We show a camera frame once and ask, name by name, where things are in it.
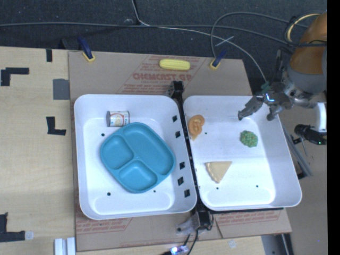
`brown cardboard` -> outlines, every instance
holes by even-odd
[[[96,60],[89,63],[81,52],[69,52],[77,250],[182,243],[187,235],[177,235],[176,225],[186,221],[191,216],[189,212],[104,221],[91,220],[81,212],[77,196],[73,104],[84,94],[161,95],[166,93],[172,80],[183,81],[184,99],[191,95],[251,95],[243,63],[241,60],[223,59],[217,70],[211,70],[210,58],[100,52],[95,53],[95,57]],[[158,66],[161,58],[187,60],[191,68],[185,72],[164,70]],[[291,231],[284,209],[254,211],[251,214],[255,216],[250,220],[247,213],[215,215],[212,230],[200,233],[199,241]]]

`can label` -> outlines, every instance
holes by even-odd
[[[111,112],[106,113],[107,126],[124,126],[129,124],[130,114],[128,111],[123,112]]]

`tan triangle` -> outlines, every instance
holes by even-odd
[[[231,161],[211,161],[206,163],[206,167],[210,177],[216,183],[220,183],[231,164]]]

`blue and yellow clamp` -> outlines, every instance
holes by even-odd
[[[209,68],[212,70],[216,70],[221,64],[221,59],[225,57],[227,54],[227,49],[223,49],[221,53],[209,64]]]
[[[96,57],[94,56],[94,54],[91,51],[91,48],[89,46],[89,44],[87,43],[87,41],[83,38],[83,37],[77,37],[77,41],[81,47],[81,49],[83,50],[83,56],[85,57],[85,59],[88,62],[93,62]]]

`white tray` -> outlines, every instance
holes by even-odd
[[[120,129],[107,126],[107,111],[129,111],[130,123],[148,125],[175,154],[174,171],[154,189],[130,193],[101,162],[101,144]],[[197,195],[179,110],[172,99],[166,96],[84,95],[74,104],[74,119],[80,207],[89,218],[182,213],[196,205]]]
[[[191,96],[184,102],[186,121],[205,118],[202,133],[190,139],[202,202],[211,210],[245,210],[296,206],[302,193],[279,118],[267,121],[269,109],[239,121],[238,111],[248,96]],[[241,143],[240,133],[251,131],[258,145]],[[232,161],[222,181],[215,183],[205,163]]]

